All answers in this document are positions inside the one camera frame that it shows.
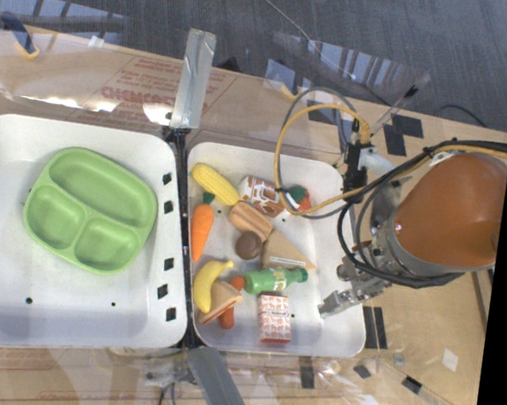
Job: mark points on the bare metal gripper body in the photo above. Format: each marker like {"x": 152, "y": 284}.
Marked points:
{"x": 368, "y": 267}

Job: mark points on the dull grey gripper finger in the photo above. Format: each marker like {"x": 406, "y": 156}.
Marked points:
{"x": 331, "y": 304}
{"x": 356, "y": 298}

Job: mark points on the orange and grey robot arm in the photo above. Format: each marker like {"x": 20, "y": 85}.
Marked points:
{"x": 453, "y": 211}

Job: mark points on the white plastic tray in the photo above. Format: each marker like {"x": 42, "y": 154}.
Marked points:
{"x": 324, "y": 235}
{"x": 56, "y": 305}

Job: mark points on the red and white carton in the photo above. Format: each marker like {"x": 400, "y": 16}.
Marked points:
{"x": 274, "y": 319}

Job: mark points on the green bottle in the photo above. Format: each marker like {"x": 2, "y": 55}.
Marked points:
{"x": 268, "y": 280}

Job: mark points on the tan pizza slice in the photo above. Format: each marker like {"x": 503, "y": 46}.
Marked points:
{"x": 284, "y": 253}

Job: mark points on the red strawberry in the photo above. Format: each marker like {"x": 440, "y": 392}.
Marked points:
{"x": 303, "y": 199}

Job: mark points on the brown biscuit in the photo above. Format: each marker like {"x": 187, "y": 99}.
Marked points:
{"x": 248, "y": 246}

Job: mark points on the orange sausage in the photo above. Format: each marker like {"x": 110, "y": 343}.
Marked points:
{"x": 228, "y": 317}

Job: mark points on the tan sandwich wedge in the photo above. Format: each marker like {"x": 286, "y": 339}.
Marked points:
{"x": 222, "y": 298}

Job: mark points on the hot dog in bun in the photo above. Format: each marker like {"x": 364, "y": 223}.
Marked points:
{"x": 250, "y": 220}

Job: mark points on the yellow banana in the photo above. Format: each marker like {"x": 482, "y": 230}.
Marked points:
{"x": 204, "y": 283}

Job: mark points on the brown and white carton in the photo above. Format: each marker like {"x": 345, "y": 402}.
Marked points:
{"x": 261, "y": 196}

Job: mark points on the orange carrot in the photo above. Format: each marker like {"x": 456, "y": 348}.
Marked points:
{"x": 201, "y": 229}

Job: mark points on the yellow corn cob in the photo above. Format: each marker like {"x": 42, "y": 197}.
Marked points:
{"x": 214, "y": 184}

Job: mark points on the brown cardboard board red print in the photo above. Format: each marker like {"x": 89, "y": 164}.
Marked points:
{"x": 258, "y": 104}

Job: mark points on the green divided plate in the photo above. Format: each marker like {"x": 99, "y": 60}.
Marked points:
{"x": 89, "y": 206}

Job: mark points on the black cylinder on white bracket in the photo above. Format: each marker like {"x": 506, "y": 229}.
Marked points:
{"x": 357, "y": 164}

